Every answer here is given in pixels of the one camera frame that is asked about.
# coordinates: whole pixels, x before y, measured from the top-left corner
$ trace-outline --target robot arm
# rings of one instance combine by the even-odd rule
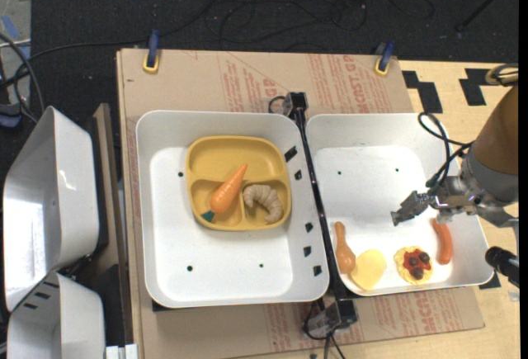
[[[509,215],[505,207],[519,200],[519,87],[513,86],[497,104],[477,139],[469,145],[460,173],[436,183],[435,175],[428,183],[427,193],[413,191],[392,212],[394,225],[420,215],[428,206],[438,210],[436,220],[451,221],[460,212],[477,214],[499,228],[512,227],[519,251],[519,220]],[[451,155],[449,163],[463,149]],[[486,261],[510,277],[519,286],[519,258],[500,248],[490,248]]]

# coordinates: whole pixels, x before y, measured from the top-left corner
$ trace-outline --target clamp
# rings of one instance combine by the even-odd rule
[[[0,104],[0,127],[14,129],[22,121],[20,104]]]
[[[389,72],[389,61],[394,51],[394,42],[388,40],[387,43],[381,43],[376,48],[374,54],[380,55],[376,61],[374,71],[378,76],[386,76]]]
[[[148,38],[148,53],[143,60],[143,70],[147,73],[157,73],[159,66],[158,54],[159,30],[152,29],[150,38]]]

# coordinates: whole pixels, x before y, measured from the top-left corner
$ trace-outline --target black carpet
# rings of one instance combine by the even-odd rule
[[[116,51],[144,46],[153,28],[166,34],[160,46],[173,49],[369,54],[393,40],[400,59],[517,62],[519,0],[494,0],[455,29],[485,1],[32,0],[33,54],[93,44],[32,65],[48,105],[82,125],[107,102],[117,136]],[[0,134],[2,179],[31,127]]]

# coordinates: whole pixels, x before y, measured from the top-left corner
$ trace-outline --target cardboard sheet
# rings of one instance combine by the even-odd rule
[[[309,115],[412,112],[396,59],[385,77],[376,57],[164,50],[156,74],[142,70],[145,50],[117,55],[124,132],[125,201],[134,340],[147,359],[221,359],[321,347],[301,331],[307,304],[243,305],[154,311],[144,284],[135,124],[147,111],[266,112],[287,92],[306,92]],[[361,298],[359,322],[336,334],[340,345],[482,328],[472,287]]]

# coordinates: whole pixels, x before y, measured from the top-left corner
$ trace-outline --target carrot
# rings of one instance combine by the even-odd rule
[[[237,171],[235,171],[224,183],[220,186],[211,197],[210,207],[215,214],[222,214],[225,212],[234,198],[240,191],[244,174],[248,169],[248,165],[242,164]]]
[[[431,220],[433,229],[435,229],[440,239],[440,252],[438,253],[438,263],[446,265],[453,258],[453,240],[447,224],[438,224],[436,219]]]

